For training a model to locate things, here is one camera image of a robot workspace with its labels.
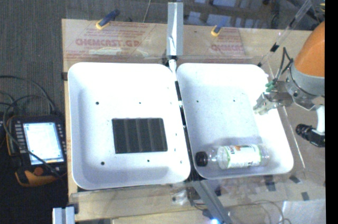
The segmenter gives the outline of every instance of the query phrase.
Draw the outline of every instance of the plastic bottle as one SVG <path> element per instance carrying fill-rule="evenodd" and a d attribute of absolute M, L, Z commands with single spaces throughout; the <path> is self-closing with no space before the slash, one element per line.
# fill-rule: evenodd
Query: plastic bottle
<path fill-rule="evenodd" d="M 264 144 L 217 146 L 195 155 L 197 166 L 213 165 L 222 170 L 265 166 L 269 159 L 269 151 Z"/>

